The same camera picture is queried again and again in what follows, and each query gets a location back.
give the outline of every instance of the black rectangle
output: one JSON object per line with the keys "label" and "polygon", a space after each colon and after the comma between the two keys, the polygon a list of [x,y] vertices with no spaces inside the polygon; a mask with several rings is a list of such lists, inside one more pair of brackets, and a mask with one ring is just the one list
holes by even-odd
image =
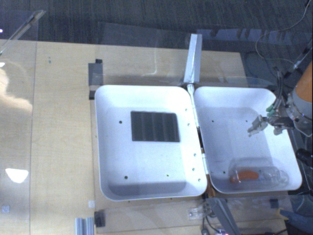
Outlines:
{"label": "black rectangle", "polygon": [[179,142],[175,113],[131,112],[133,141]]}

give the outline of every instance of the wire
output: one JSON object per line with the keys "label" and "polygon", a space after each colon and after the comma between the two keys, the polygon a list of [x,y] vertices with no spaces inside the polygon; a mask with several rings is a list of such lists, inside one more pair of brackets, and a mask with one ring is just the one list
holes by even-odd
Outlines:
{"label": "wire", "polygon": [[261,35],[261,36],[258,38],[258,40],[255,42],[255,51],[258,53],[258,55],[259,55],[262,59],[267,59],[267,60],[284,60],[284,61],[287,61],[287,62],[293,64],[294,68],[296,67],[296,64],[295,64],[293,61],[288,60],[288,59],[285,59],[285,58],[266,58],[266,57],[262,56],[262,55],[260,54],[259,50],[258,50],[258,42],[259,42],[260,39],[263,38],[264,36],[267,36],[267,35],[272,34],[272,33],[275,33],[275,32],[281,32],[281,31],[289,30],[289,29],[295,27],[296,25],[298,25],[298,24],[304,19],[305,15],[306,15],[306,13],[307,13],[308,7],[310,6],[310,3],[311,3],[311,0],[309,0],[307,6],[305,7],[305,10],[304,10],[304,13],[303,13],[302,17],[301,17],[300,20],[297,21],[295,24],[293,24],[292,26],[290,26],[290,27],[288,27],[288,28],[285,28],[285,29],[270,31],[270,32],[268,32],[268,33],[265,33],[265,34]]}
{"label": "wire", "polygon": [[214,228],[214,227],[210,224],[209,219],[207,218],[207,216],[205,216],[205,219],[206,219],[206,221],[207,221],[207,224],[208,224],[213,230],[215,230],[217,233],[220,233],[219,230],[217,230],[216,228]]}
{"label": "wire", "polygon": [[279,235],[279,234],[281,234],[281,233],[283,233],[283,232],[286,232],[286,231],[287,231],[287,229],[283,229],[283,230],[281,230],[281,231],[275,233],[274,235]]}

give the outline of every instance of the black cable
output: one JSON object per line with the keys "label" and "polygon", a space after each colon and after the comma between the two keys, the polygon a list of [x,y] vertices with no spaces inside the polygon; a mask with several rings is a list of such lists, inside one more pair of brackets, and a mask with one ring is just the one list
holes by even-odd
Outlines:
{"label": "black cable", "polygon": [[207,216],[205,216],[205,219],[206,219],[208,225],[209,225],[213,230],[215,230],[217,233],[220,233],[219,230],[217,230],[216,228],[214,228],[214,227],[210,224],[209,219],[207,218]]}
{"label": "black cable", "polygon": [[281,231],[275,233],[274,235],[279,235],[279,234],[281,234],[281,233],[283,233],[283,232],[286,232],[286,231],[287,231],[287,229],[283,229],[283,230],[281,230]]}

